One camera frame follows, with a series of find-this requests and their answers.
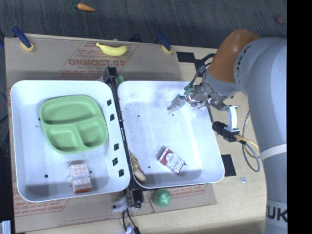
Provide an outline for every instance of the black cable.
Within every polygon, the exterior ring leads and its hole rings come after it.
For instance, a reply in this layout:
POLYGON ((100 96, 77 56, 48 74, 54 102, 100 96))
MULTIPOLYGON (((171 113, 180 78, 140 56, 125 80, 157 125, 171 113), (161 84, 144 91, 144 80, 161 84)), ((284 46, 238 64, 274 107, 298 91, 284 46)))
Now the black cable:
POLYGON ((122 212, 122 223, 123 223, 123 228, 125 229, 125 232, 127 231, 127 227, 126 227, 126 224, 125 224, 125 213, 126 213, 126 210, 124 210, 122 212))
POLYGON ((197 78, 200 74, 202 74, 202 73, 204 72, 204 71, 201 70, 201 67, 202 67, 202 66, 207 67, 207 66, 210 64, 210 63, 208 63, 208 64, 206 65, 206 64, 205 64, 205 61, 207 61, 209 58, 214 57, 214 56, 215 56, 215 53, 210 53, 210 54, 206 55, 206 56, 201 60, 201 63, 200 63, 199 66, 198 66, 198 69, 197 69, 197 71, 196 71, 196 74, 195 74, 194 78, 192 79, 192 81, 190 82, 190 87, 193 86, 193 84, 194 84, 196 78, 197 78))
POLYGON ((133 224, 133 227, 135 227, 136 225, 134 224, 134 222, 133 222, 132 219, 130 218, 129 208, 127 208, 127 214, 128 214, 128 218, 130 219, 131 223, 133 224))

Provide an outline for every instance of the small box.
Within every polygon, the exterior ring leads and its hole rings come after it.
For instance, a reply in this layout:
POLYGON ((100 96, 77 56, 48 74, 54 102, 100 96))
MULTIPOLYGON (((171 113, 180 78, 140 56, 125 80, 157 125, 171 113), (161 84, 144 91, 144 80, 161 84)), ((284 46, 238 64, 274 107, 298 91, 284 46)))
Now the small box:
POLYGON ((71 165, 68 170, 73 184, 74 193, 88 192, 92 189, 86 164, 71 165))
POLYGON ((172 172, 178 174, 185 163, 180 156, 176 155, 169 148, 166 148, 158 160, 161 164, 168 167, 172 172))

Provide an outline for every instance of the green plate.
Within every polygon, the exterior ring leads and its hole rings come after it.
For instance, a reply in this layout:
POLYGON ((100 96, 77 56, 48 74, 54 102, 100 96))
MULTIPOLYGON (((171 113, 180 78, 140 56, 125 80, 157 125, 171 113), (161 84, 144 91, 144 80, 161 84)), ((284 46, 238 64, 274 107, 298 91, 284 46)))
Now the green plate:
POLYGON ((48 142, 62 154, 91 150, 108 138, 103 112, 90 96, 63 96, 47 100, 40 109, 40 120, 48 142))

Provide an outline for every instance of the toy banana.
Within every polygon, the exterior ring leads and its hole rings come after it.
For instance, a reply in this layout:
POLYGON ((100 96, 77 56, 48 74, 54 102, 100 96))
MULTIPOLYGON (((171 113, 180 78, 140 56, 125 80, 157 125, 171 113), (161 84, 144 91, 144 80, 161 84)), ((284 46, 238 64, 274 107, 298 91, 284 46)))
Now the toy banana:
POLYGON ((104 54, 114 57, 123 55, 128 49, 127 46, 111 47, 107 45, 101 45, 98 42, 96 43, 96 46, 99 47, 104 54))
POLYGON ((133 170, 134 175, 139 181, 141 181, 142 183, 145 183, 147 179, 144 176, 144 173, 140 168, 137 158, 132 153, 130 153, 130 158, 131 158, 132 170, 133 170))

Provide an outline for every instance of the white tray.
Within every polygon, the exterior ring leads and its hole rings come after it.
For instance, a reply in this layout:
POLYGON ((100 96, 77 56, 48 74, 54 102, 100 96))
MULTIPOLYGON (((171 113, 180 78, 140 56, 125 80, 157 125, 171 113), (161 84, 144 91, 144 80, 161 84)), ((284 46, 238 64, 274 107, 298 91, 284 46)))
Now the white tray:
POLYGON ((11 102, 17 188, 23 198, 40 202, 117 192, 129 185, 128 163, 108 85, 100 81, 24 80, 12 87, 11 102), (60 154, 49 145, 39 121, 41 105, 66 95, 89 95, 97 101, 109 133, 103 145, 76 154, 60 154), (78 163, 87 164, 92 190, 74 194, 68 167, 78 163))
POLYGON ((147 189, 214 183, 224 166, 206 108, 193 113, 185 104, 168 114, 167 107, 183 94, 183 81, 125 81, 118 87, 128 149, 147 177, 147 189), (168 147, 185 160, 176 175, 158 158, 168 147))

